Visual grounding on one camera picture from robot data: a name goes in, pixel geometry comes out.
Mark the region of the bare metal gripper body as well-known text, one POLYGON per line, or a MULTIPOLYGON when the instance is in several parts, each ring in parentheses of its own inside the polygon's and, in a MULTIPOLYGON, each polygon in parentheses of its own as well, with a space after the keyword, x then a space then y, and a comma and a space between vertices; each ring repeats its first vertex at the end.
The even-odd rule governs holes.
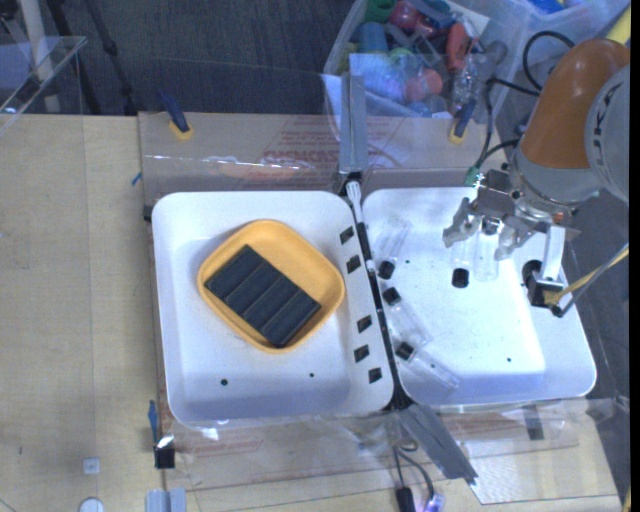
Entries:
POLYGON ((564 229, 569 240, 581 230, 573 225, 574 209, 540 195, 517 172, 489 170, 479 180, 473 208, 481 215, 535 225, 534 234, 547 234, 552 227, 564 229))

